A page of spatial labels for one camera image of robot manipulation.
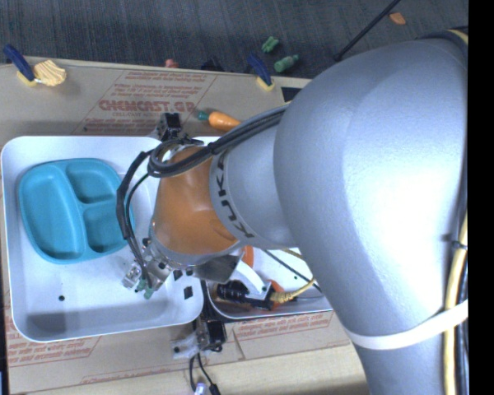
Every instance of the blue handle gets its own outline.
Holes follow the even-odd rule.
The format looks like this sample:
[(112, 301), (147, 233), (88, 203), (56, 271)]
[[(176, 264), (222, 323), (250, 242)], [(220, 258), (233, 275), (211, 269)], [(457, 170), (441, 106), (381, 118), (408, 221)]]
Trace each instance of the blue handle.
[(4, 47), (3, 52), (6, 54), (7, 58), (9, 58), (13, 62), (20, 73), (26, 77), (28, 81), (35, 80), (35, 74), (31, 70), (30, 64), (26, 61), (24, 56), (22, 56), (22, 54), (20, 54), (20, 52), (15, 49), (15, 47), (7, 44)]

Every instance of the white tray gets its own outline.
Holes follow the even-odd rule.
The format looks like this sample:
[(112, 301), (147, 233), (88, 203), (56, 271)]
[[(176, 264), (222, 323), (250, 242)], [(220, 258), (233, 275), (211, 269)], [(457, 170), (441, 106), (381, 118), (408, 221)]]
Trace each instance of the white tray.
[[(54, 342), (188, 323), (203, 308), (199, 280), (172, 276), (149, 300), (125, 288), (121, 280), (133, 262), (129, 247), (102, 258), (67, 265), (44, 260), (23, 226), (18, 196), (20, 177), (32, 166), (53, 160), (96, 158), (121, 178), (141, 151), (157, 146), (151, 137), (17, 137), (2, 149), (12, 318), (17, 330), (35, 342)], [(146, 173), (146, 161), (133, 183)], [(143, 181), (133, 195), (135, 232), (147, 237), (158, 179)], [(193, 295), (184, 298), (184, 289)]]

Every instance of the cardboard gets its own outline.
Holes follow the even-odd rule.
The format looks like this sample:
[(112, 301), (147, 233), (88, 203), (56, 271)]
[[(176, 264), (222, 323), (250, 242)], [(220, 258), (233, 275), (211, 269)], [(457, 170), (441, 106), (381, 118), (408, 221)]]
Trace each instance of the cardboard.
[[(43, 61), (27, 59), (32, 64)], [(239, 120), (247, 119), (284, 104), (282, 88), (296, 92), (308, 83), (304, 79), (275, 77), (276, 86), (267, 92), (252, 75), (59, 59), (54, 62), (65, 68), (68, 75), (56, 87), (28, 87), (18, 80), (14, 66), (0, 64), (0, 151), (9, 140), (19, 136), (146, 136), (155, 132), (165, 111), (179, 113), (185, 132), (192, 136), (219, 136), (222, 132), (197, 120), (198, 111), (219, 110)], [(171, 392), (165, 389), (154, 393), (190, 393), (188, 359), (174, 360), (170, 348), (171, 341), (191, 333), (190, 324), (46, 344), (28, 341), (15, 329), (1, 184), (0, 171), (0, 235), (11, 394), (44, 390), (59, 393), (64, 388), (73, 392), (74, 388), (94, 383), (100, 385), (99, 391), (111, 392), (114, 388), (127, 388), (128, 384), (136, 388), (141, 382), (148, 388), (163, 375), (163, 381), (171, 383)], [(355, 393), (365, 393), (357, 355), (333, 311), (228, 323), (226, 330), (228, 340), (223, 351), (205, 359), (214, 370), (222, 367), (222, 377), (230, 373), (228, 365), (237, 362), (245, 363), (244, 370), (255, 370), (273, 357), (321, 350), (339, 363), (337, 372), (322, 372), (327, 385), (356, 384)], [(305, 356), (315, 364), (315, 355)], [(293, 358), (296, 368), (303, 366)], [(285, 379), (276, 378), (275, 382), (286, 387)], [(245, 389), (248, 383), (242, 384), (230, 386), (228, 393), (233, 393), (233, 388), (243, 388), (238, 393), (249, 393)]]

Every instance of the blue plate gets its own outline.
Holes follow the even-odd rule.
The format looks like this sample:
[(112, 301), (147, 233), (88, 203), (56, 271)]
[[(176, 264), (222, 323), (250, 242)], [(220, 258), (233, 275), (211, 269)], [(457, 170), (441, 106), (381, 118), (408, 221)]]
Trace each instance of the blue plate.
[(29, 169), (18, 186), (21, 217), (36, 252), (53, 263), (105, 256), (127, 245), (116, 216), (121, 179), (104, 161), (59, 160)]

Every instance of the white strap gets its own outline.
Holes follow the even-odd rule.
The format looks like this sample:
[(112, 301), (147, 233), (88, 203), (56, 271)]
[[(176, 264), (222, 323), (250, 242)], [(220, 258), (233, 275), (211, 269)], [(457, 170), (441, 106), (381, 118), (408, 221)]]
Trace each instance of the white strap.
[(421, 341), (453, 328), (462, 323), (468, 317), (468, 299), (457, 304), (452, 309), (445, 310), (436, 316), (432, 316), (426, 322), (405, 332), (381, 337), (365, 337), (351, 331), (346, 331), (352, 342), (358, 346), (370, 350), (395, 350), (405, 346), (412, 346)]

